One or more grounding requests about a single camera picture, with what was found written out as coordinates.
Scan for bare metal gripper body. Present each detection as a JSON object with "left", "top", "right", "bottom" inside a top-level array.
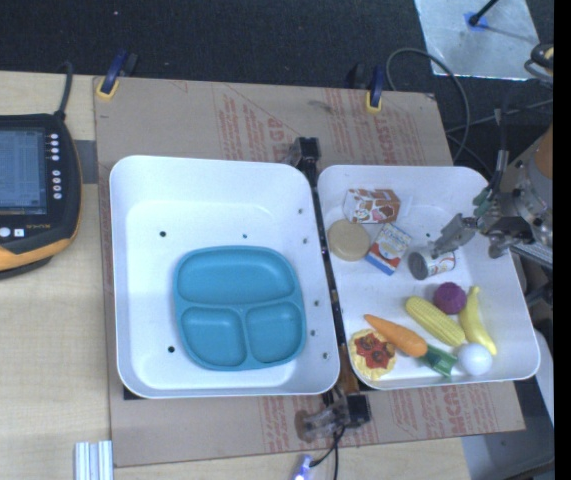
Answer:
[{"left": 479, "top": 179, "right": 555, "bottom": 247}]

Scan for small white can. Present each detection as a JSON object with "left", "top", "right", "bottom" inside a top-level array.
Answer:
[{"left": 407, "top": 248, "right": 458, "bottom": 282}]

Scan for white plastic tray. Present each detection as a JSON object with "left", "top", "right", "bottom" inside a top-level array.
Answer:
[
  {"left": 316, "top": 163, "right": 542, "bottom": 392},
  {"left": 108, "top": 154, "right": 342, "bottom": 400}
]

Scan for purple grapes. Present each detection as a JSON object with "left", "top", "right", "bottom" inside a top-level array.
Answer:
[{"left": 432, "top": 281, "right": 468, "bottom": 316}]

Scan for blue red white carton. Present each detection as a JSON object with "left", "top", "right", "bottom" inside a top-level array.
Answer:
[{"left": 364, "top": 222, "right": 414, "bottom": 277}]

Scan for yellow banana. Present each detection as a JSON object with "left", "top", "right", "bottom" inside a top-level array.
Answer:
[{"left": 457, "top": 285, "right": 499, "bottom": 358}]

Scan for brown and white carton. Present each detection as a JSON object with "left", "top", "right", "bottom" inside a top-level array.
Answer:
[{"left": 341, "top": 187, "right": 403, "bottom": 226}]

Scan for yellow corn cob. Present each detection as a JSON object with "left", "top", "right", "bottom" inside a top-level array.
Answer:
[{"left": 404, "top": 294, "right": 468, "bottom": 348}]

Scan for tan round biscuit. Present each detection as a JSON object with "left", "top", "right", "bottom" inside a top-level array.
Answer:
[{"left": 326, "top": 218, "right": 372, "bottom": 263}]

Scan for white ball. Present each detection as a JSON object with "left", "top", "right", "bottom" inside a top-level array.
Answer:
[{"left": 456, "top": 342, "right": 494, "bottom": 376}]

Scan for orange carrot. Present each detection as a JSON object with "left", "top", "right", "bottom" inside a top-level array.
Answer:
[{"left": 362, "top": 313, "right": 459, "bottom": 380}]

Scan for thin black and white rod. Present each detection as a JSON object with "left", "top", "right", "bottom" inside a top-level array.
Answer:
[{"left": 303, "top": 156, "right": 352, "bottom": 395}]

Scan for yellow pizza slice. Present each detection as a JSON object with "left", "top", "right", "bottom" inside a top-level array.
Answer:
[{"left": 348, "top": 328, "right": 398, "bottom": 382}]

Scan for blue divided plate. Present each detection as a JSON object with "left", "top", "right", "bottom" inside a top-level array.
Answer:
[{"left": 172, "top": 245, "right": 309, "bottom": 372}]

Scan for brown cardboard board red print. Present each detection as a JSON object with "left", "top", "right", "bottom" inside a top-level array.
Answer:
[{"left": 92, "top": 75, "right": 527, "bottom": 469}]

